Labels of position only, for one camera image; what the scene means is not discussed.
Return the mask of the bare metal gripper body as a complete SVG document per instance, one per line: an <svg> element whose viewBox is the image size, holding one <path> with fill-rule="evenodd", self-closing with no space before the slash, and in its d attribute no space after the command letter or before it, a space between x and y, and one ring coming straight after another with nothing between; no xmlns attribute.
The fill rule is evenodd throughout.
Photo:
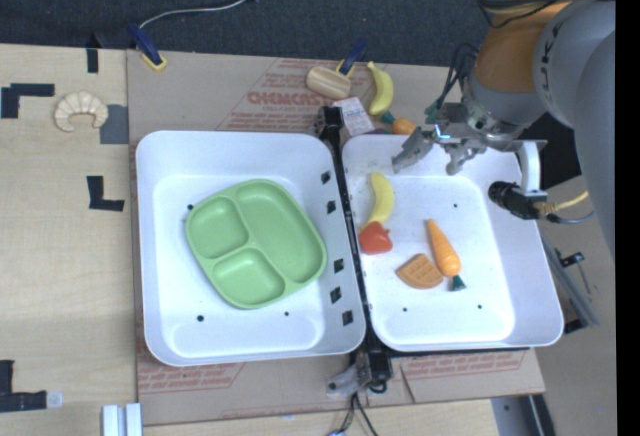
<svg viewBox="0 0 640 436"><path fill-rule="evenodd" d="M426 110L432 139L452 159L471 159L487 148L509 150L524 131L523 125L495 118L475 102L434 102Z"/></svg>

